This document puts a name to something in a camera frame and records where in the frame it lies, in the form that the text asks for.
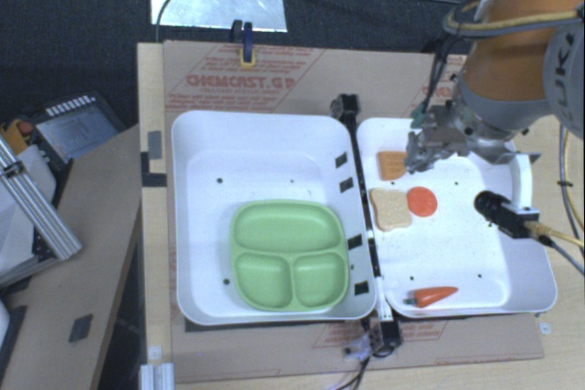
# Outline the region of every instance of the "white tray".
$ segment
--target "white tray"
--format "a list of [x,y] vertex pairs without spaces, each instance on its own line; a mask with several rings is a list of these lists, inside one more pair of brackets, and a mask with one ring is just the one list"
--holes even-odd
[[[177,298],[189,320],[204,325],[348,320],[372,311],[376,293],[361,198],[341,123],[323,116],[190,111],[176,119],[172,139]],[[341,192],[340,184],[349,180],[353,187]],[[237,293],[229,223],[242,205],[270,199],[328,206],[346,238],[361,237],[361,245],[348,250],[347,294],[333,308],[260,311]]]
[[[368,191],[381,187],[408,192],[424,186],[438,201],[433,216],[412,215],[410,227],[384,233],[375,226],[384,293],[392,308],[423,318],[552,307],[557,287],[544,247],[531,239],[512,239],[496,226],[488,226],[473,207],[475,196],[483,190],[530,206],[528,157],[516,157],[509,165],[491,165],[475,154],[455,155],[425,173],[405,174],[394,184],[381,181],[377,153],[404,152],[409,131],[410,120],[368,119],[357,132]],[[403,303],[410,291],[436,286],[454,286],[459,291],[424,309]]]

